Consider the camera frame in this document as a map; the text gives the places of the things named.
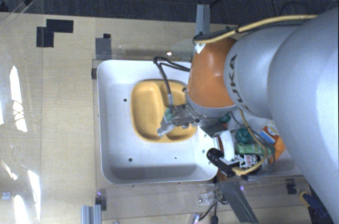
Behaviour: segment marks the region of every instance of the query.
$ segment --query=yellow container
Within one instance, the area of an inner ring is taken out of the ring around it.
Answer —
[[[185,103],[185,86],[178,82],[169,81],[174,104]],[[157,128],[160,127],[164,112],[168,106],[167,90],[162,80],[147,80],[135,85],[131,94],[132,125],[138,137],[149,142],[179,142],[191,138],[196,127],[187,129],[175,127],[171,132],[159,137]]]

